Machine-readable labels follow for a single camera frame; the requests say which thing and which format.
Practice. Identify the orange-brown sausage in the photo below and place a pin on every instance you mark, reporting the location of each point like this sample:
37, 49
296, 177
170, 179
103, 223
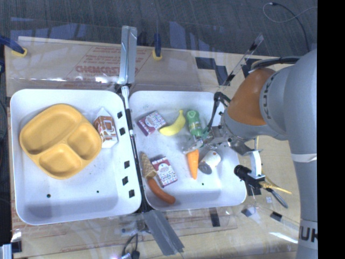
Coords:
160, 191

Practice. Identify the maroon and white carton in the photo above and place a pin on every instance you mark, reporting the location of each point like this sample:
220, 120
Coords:
151, 122

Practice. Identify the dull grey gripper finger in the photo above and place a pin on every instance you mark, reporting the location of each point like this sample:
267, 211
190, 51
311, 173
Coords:
200, 139
194, 146

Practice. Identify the orange and white carton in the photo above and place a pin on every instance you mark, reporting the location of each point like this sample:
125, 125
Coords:
106, 129

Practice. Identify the black cylinder on white bracket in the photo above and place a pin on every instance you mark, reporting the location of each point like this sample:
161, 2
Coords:
246, 174

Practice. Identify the green bottle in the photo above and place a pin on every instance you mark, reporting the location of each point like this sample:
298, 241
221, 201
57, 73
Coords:
194, 123

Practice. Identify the orange carrot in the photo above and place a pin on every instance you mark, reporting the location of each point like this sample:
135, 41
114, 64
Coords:
193, 162

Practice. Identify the white can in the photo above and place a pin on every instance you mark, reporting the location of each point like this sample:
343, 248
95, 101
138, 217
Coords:
211, 159

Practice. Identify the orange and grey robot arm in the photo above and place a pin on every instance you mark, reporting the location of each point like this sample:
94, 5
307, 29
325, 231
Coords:
291, 109

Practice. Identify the brown cardboard board, red print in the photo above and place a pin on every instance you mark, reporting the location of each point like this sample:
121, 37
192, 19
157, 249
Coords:
67, 63

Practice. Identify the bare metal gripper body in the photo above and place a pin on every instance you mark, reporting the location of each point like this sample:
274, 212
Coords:
217, 136

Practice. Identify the white plastic tray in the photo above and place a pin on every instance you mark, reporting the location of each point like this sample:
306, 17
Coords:
215, 196
81, 198

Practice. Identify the yellow divided plate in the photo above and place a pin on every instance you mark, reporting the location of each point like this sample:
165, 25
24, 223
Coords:
58, 139

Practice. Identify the yellow banana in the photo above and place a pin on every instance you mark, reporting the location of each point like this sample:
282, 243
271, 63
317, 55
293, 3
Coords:
175, 127

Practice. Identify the red and white carton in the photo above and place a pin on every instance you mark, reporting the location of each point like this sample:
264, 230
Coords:
165, 171

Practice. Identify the tan waffle cone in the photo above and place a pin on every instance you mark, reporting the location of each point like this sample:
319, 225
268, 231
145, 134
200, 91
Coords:
147, 164

